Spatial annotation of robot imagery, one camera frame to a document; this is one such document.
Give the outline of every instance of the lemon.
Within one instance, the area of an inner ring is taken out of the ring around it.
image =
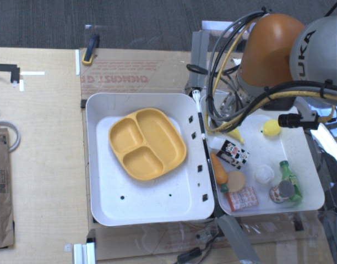
[[[263,134],[266,136],[275,136],[280,133],[281,127],[275,119],[267,120],[263,125]]]

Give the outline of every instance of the white round object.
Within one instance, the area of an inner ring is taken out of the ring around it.
[[[272,168],[266,164],[259,165],[254,172],[254,178],[261,184],[271,182],[274,179],[274,175]]]

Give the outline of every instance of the soda bottle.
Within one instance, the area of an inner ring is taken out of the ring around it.
[[[282,180],[290,181],[295,187],[295,194],[289,198],[289,201],[297,202],[302,200],[302,194],[300,191],[300,186],[297,181],[297,177],[289,168],[288,161],[281,161],[280,167],[282,170]]]

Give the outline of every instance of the beige tabletop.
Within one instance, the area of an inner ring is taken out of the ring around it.
[[[0,120],[20,130],[10,154],[15,221],[14,246],[0,263],[72,263],[72,246],[89,232],[80,79],[75,50],[0,48],[0,63],[16,64],[24,91],[0,72]],[[305,224],[301,237],[252,239],[263,263],[332,263],[322,225]],[[114,259],[99,263],[173,263],[175,255]],[[204,263],[239,263],[230,247],[212,251]]]

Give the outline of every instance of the brown paper bag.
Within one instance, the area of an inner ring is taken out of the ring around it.
[[[0,248],[14,243],[8,129],[0,128]]]

